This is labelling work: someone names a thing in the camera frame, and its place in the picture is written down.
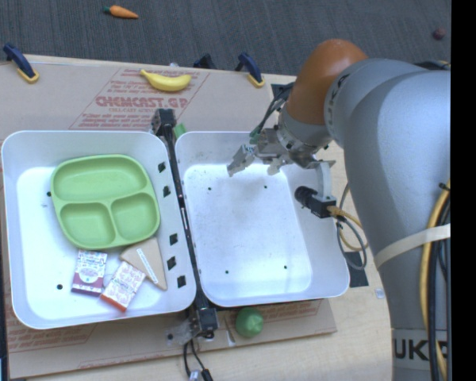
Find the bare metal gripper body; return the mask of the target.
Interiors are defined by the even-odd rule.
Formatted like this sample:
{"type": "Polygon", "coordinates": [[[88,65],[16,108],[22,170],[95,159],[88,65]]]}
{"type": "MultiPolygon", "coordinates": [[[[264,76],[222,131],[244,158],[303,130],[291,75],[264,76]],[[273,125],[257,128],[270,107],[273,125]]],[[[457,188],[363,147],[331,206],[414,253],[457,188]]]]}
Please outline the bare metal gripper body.
{"type": "Polygon", "coordinates": [[[315,147],[293,137],[287,129],[280,127],[264,129],[255,145],[257,157],[278,167],[286,164],[312,167],[318,162],[314,156],[315,151],[315,147]]]}

